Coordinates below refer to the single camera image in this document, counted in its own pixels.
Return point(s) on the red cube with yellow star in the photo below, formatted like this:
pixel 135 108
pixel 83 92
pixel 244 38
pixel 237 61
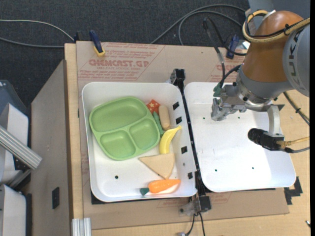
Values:
pixel 152 105

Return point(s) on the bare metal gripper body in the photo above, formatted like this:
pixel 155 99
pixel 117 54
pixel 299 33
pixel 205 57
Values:
pixel 233 98

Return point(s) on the yellow banana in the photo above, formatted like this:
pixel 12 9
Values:
pixel 166 140

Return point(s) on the green toy vegetable stick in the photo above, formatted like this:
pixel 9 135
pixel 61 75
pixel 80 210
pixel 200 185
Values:
pixel 157 122

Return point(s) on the green divided plate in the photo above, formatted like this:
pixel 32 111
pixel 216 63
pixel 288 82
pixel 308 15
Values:
pixel 118 117

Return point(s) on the orange carrot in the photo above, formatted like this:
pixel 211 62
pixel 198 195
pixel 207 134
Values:
pixel 161 186

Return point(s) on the brown cardboard board red print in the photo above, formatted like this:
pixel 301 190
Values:
pixel 128 63

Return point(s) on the black cylinder on white bracket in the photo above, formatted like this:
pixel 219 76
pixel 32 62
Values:
pixel 267 138

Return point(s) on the beige toy sausage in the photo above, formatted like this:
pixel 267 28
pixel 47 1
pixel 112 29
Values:
pixel 164 117

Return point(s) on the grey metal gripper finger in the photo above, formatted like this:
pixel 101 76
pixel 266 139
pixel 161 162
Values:
pixel 223 114
pixel 215 109

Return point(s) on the thin black and white rod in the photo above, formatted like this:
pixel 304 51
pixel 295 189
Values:
pixel 191 136

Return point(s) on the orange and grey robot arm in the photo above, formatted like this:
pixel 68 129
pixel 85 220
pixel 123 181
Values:
pixel 265 58

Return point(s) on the tan triangular bread slice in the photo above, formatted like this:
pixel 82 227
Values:
pixel 161 165

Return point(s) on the white plastic tray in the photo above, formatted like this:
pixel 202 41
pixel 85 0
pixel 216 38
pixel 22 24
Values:
pixel 113 181
pixel 233 151

